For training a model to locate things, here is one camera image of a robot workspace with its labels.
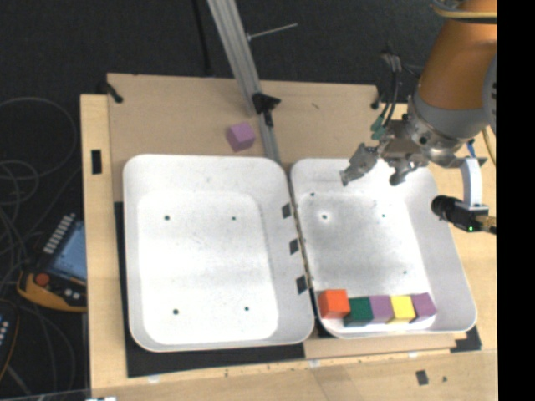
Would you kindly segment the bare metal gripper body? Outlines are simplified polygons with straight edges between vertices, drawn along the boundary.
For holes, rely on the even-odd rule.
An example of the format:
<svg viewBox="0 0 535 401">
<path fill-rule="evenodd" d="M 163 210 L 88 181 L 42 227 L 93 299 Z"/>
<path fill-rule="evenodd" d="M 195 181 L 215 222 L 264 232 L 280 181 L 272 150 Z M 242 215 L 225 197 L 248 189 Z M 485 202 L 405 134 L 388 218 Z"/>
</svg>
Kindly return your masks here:
<svg viewBox="0 0 535 401">
<path fill-rule="evenodd" d="M 444 136 L 414 114 L 381 123 L 375 129 L 375 138 L 380 158 L 397 170 L 416 170 L 429 163 L 453 169 L 464 160 L 456 156 L 463 146 L 461 140 Z"/>
</svg>

